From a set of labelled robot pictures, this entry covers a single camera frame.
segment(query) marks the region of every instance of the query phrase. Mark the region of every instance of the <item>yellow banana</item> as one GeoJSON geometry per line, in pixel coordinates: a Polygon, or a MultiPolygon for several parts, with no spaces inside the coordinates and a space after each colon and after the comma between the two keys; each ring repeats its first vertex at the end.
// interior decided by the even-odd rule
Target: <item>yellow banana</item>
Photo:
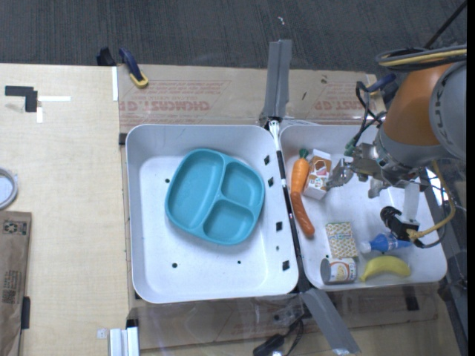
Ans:
{"type": "Polygon", "coordinates": [[[407,263],[394,256],[378,256],[366,263],[364,273],[360,276],[361,281],[367,278],[383,273],[397,274],[400,277],[410,276],[410,268],[407,263]]]}

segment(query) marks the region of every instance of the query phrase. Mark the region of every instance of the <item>white tray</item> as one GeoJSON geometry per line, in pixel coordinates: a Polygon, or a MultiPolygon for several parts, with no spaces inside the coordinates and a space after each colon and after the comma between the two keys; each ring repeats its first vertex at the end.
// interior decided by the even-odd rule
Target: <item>white tray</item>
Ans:
{"type": "MultiPolygon", "coordinates": [[[[281,131],[280,141],[288,181],[290,181],[292,166],[298,158],[300,148],[306,148],[310,153],[312,149],[318,149],[331,154],[332,163],[335,164],[343,157],[345,144],[358,130],[359,126],[352,125],[290,125],[285,127],[281,131]]],[[[375,135],[376,129],[370,127],[363,133],[360,142],[372,143],[375,135]]],[[[358,245],[362,240],[372,240],[379,232],[387,231],[379,216],[383,207],[391,205],[399,210],[402,209],[404,202],[403,189],[388,188],[381,191],[379,197],[370,199],[367,195],[369,188],[369,181],[360,182],[357,176],[353,176],[346,185],[332,188],[322,200],[314,200],[303,196],[304,206],[315,226],[315,236],[309,240],[301,233],[297,224],[305,274],[309,281],[319,289],[336,291],[376,286],[431,283],[441,280],[447,272],[447,260],[442,246],[439,244],[426,249],[411,246],[388,253],[401,257],[409,264],[412,271],[409,277],[401,278],[392,274],[382,274],[378,277],[371,277],[366,283],[359,281],[341,285],[325,285],[323,283],[320,275],[320,263],[323,258],[330,255],[330,246],[325,231],[327,223],[350,222],[358,245]]],[[[421,230],[434,224],[423,193],[420,193],[416,219],[420,223],[421,230]]],[[[438,239],[438,234],[435,231],[421,238],[421,241],[429,244],[438,239]]],[[[380,253],[374,251],[370,254],[359,254],[357,257],[358,273],[362,274],[366,262],[377,255],[380,255],[380,253]]]]}
{"type": "Polygon", "coordinates": [[[268,131],[256,125],[140,125],[127,135],[125,149],[132,280],[141,298],[173,303],[273,296],[294,289],[298,269],[275,144],[268,131]],[[167,180],[196,148],[235,157],[263,178],[263,209],[242,243],[210,243],[175,228],[166,216],[167,180]]]}

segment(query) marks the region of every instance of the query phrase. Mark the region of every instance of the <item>blue and yellow clamp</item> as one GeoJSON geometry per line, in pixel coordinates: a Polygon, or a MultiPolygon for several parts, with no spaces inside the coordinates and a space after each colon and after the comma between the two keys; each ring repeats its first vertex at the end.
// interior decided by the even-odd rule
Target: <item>blue and yellow clamp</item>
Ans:
{"type": "Polygon", "coordinates": [[[130,71],[129,76],[132,79],[132,82],[138,88],[145,88],[148,86],[148,78],[144,73],[139,69],[135,58],[132,56],[131,52],[128,51],[125,47],[119,49],[119,55],[122,57],[122,62],[126,63],[128,70],[130,71]]]}

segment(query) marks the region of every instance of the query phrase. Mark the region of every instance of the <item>bottle cap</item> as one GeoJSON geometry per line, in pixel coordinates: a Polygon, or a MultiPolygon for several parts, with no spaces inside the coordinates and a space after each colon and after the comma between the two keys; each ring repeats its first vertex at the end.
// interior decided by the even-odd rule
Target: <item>bottle cap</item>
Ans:
{"type": "Polygon", "coordinates": [[[371,244],[369,241],[361,241],[359,243],[359,251],[361,253],[370,253],[371,252],[371,244]]]}

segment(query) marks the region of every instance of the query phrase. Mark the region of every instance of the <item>yellow cable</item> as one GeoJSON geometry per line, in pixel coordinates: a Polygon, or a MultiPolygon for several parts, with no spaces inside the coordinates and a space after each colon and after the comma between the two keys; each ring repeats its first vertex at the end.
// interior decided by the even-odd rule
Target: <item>yellow cable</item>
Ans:
{"type": "Polygon", "coordinates": [[[394,61],[379,62],[379,64],[381,66],[399,66],[399,65],[406,65],[407,63],[416,63],[416,62],[427,61],[429,59],[435,59],[435,58],[448,58],[449,56],[461,56],[466,53],[467,53],[467,49],[449,50],[449,51],[442,51],[440,53],[425,54],[422,56],[408,56],[407,58],[396,59],[394,61]]]}
{"type": "Polygon", "coordinates": [[[453,200],[452,200],[452,197],[451,197],[451,194],[449,194],[449,191],[447,189],[447,185],[445,183],[445,180],[444,178],[442,177],[442,173],[440,172],[439,170],[439,166],[437,165],[437,162],[435,160],[432,161],[432,167],[436,173],[436,175],[439,177],[440,179],[440,183],[442,185],[442,187],[444,188],[444,190],[447,192],[447,195],[448,195],[448,202],[449,202],[449,205],[451,207],[451,212],[449,213],[449,215],[441,220],[440,222],[438,222],[437,224],[433,225],[432,227],[430,227],[429,229],[426,229],[425,231],[422,231],[422,232],[418,232],[418,231],[415,231],[413,229],[408,229],[406,230],[407,234],[409,235],[409,238],[411,240],[415,240],[415,239],[420,239],[421,237],[425,236],[426,234],[429,234],[430,232],[433,232],[435,231],[436,229],[439,229],[440,227],[442,227],[443,225],[447,224],[448,222],[450,222],[453,218],[453,216],[455,215],[455,204],[453,203],[453,200]]]}

